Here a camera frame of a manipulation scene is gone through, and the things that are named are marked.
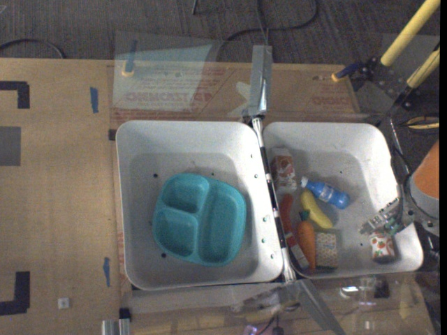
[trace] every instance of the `wire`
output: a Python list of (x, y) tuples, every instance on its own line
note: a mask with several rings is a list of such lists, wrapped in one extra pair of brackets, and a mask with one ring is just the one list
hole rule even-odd
[(301, 22), (299, 24), (294, 24), (291, 26), (287, 26), (287, 27), (269, 27), (269, 26), (267, 26), (267, 24), (265, 22), (265, 14), (263, 11), (263, 0), (256, 0), (256, 2), (257, 2), (256, 17), (258, 19), (259, 28), (245, 29), (245, 30), (238, 31), (238, 32), (234, 33), (233, 35), (230, 35), (229, 37), (227, 37), (226, 40), (231, 41), (240, 35), (249, 34), (252, 32), (261, 32), (263, 34), (265, 44), (268, 45), (269, 31), (286, 31), (286, 30), (291, 30), (291, 29), (301, 29), (301, 28), (311, 24), (315, 20), (315, 18), (318, 15), (318, 3), (317, 3), (317, 0), (310, 0), (310, 1), (311, 1), (312, 13), (311, 13), (311, 16), (304, 22)]
[(8, 47), (11, 47), (13, 45), (19, 45), (20, 43), (40, 43), (42, 45), (46, 45), (49, 48), (53, 49), (54, 51), (56, 51), (56, 53), (59, 55), (59, 57), (61, 59), (65, 59), (66, 56), (64, 54), (64, 52), (58, 48), (55, 44), (48, 42), (46, 40), (41, 40), (39, 38), (18, 38), (17, 40), (11, 40), (5, 43), (2, 43), (0, 45), (0, 51), (7, 49)]
[(256, 335), (262, 335), (262, 334), (264, 334), (264, 333), (267, 331), (267, 329), (270, 327), (270, 325), (273, 324), (275, 318), (276, 318), (276, 316), (272, 316), (272, 318), (270, 319), (270, 321), (268, 322), (268, 324), (265, 326), (265, 328), (262, 329), (260, 332), (256, 333)]

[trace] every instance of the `yellow rod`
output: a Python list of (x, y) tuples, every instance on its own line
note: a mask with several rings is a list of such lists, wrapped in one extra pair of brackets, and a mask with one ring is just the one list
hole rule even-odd
[(420, 84), (439, 66), (440, 60), (441, 46), (430, 54), (423, 65), (415, 70), (409, 79), (406, 80), (406, 83), (413, 89), (418, 88)]
[(383, 54), (380, 62), (390, 67), (396, 58), (401, 55), (402, 51), (413, 40), (413, 37), (422, 29), (424, 24), (430, 19), (436, 9), (441, 5), (441, 0), (425, 0), (419, 10), (414, 14), (411, 20), (406, 24), (393, 44)]

